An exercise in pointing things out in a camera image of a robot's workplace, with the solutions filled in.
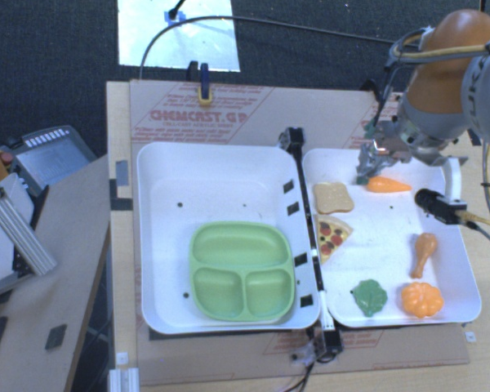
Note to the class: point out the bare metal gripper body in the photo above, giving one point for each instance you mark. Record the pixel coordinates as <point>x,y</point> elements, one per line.
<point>400,143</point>

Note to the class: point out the green divided plate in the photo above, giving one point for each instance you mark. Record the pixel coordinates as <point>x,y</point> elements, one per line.
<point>237,247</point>

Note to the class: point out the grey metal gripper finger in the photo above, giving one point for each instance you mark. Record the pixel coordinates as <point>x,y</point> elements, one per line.
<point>366,159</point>
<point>383,163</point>

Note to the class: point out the green broccoli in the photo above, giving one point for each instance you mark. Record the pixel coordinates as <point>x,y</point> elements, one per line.
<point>369,298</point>

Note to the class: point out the thin black and white rod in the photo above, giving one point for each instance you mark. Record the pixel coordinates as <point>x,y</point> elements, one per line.
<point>310,227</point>

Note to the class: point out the black cylinder on white bracket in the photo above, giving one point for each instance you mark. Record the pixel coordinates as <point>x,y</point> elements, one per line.
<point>435,204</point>

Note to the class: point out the tan bread slice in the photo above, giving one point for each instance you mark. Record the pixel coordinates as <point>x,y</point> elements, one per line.
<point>332,197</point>

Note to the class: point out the brown cardboard board red print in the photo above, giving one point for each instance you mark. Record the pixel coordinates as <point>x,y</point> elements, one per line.
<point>245,108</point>

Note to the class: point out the white plastic tray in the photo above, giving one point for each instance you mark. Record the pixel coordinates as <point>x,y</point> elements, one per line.
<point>384,239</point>
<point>212,186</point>

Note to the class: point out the pizza slice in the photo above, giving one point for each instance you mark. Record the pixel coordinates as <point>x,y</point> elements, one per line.
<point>328,235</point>

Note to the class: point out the orange carrot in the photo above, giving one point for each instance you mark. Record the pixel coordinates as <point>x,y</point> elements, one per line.
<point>388,185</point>

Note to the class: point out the orange pumpkin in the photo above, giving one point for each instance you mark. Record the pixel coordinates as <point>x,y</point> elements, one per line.
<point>421,299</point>

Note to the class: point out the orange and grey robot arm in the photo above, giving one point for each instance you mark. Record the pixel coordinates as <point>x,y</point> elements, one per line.
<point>441,76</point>

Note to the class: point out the orange chicken drumstick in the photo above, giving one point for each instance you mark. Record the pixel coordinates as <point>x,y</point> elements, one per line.
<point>424,251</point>

